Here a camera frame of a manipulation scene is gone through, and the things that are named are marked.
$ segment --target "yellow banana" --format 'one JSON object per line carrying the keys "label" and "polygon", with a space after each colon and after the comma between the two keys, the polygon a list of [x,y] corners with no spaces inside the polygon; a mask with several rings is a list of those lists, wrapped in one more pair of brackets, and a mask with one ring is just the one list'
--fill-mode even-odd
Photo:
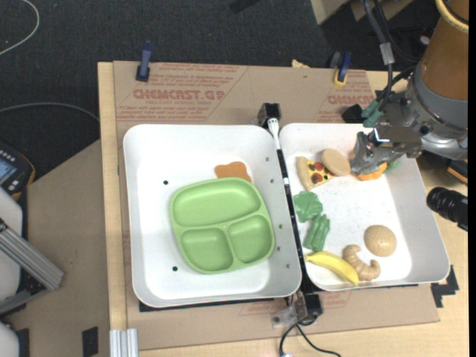
{"label": "yellow banana", "polygon": [[358,285],[357,271],[348,262],[335,254],[328,251],[318,251],[314,254],[305,255],[304,259],[318,266],[328,268],[355,286]]}

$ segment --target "wooden table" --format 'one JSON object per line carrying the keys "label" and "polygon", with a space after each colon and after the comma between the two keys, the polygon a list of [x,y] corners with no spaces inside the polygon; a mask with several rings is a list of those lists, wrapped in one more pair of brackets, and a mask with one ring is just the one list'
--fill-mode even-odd
{"label": "wooden table", "polygon": [[[373,90],[382,89],[386,73],[367,72]],[[103,157],[104,210],[106,226],[107,276],[109,284],[110,329],[128,328],[123,267],[118,178],[118,140],[115,122],[113,64],[98,64],[101,145]],[[444,186],[468,194],[467,187],[454,178],[432,170],[419,161],[425,187]],[[468,233],[436,215],[447,252],[459,284],[456,295],[443,298],[440,322],[404,327],[367,329],[311,335],[317,346],[342,356],[469,356],[469,269]],[[277,356],[279,339],[210,344],[197,347],[142,351],[141,356]],[[294,356],[316,356],[302,337],[286,339],[285,351]]]}

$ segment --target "blue clip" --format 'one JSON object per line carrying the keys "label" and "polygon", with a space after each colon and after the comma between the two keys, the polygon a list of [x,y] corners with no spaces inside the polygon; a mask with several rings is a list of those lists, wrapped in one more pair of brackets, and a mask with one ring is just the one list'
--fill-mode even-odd
{"label": "blue clip", "polygon": [[350,52],[346,51],[344,53],[344,59],[342,60],[341,67],[335,72],[334,84],[338,87],[345,86],[347,81],[347,71],[350,66]]}
{"label": "blue clip", "polygon": [[150,41],[146,41],[142,45],[141,64],[137,67],[137,74],[135,75],[136,80],[140,80],[141,82],[147,82],[149,80],[149,62],[151,55],[152,43]]}

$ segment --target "toy pizza slice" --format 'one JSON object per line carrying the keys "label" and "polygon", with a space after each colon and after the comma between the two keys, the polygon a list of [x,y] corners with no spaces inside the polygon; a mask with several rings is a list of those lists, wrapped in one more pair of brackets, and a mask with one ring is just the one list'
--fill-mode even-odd
{"label": "toy pizza slice", "polygon": [[297,175],[306,190],[322,185],[335,176],[350,173],[350,163],[339,151],[326,149],[322,152],[322,162],[297,157]]}

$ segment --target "black carpet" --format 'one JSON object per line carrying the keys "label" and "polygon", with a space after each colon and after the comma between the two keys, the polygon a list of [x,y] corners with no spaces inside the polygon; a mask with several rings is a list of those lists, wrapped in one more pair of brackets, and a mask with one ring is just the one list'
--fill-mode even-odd
{"label": "black carpet", "polygon": [[[290,66],[297,59],[323,68],[335,51],[350,51],[352,68],[384,70],[367,20],[356,22],[348,5],[320,26],[310,0],[29,1],[39,10],[38,31],[0,55],[0,138],[29,157],[37,178],[96,141],[98,123],[58,106],[1,110],[49,102],[98,115],[97,62],[138,61],[146,39],[153,62]],[[418,56],[417,35],[437,18],[434,0],[416,0],[390,29]],[[0,52],[35,22],[24,2],[0,0]],[[397,70],[406,66],[397,60]]]}

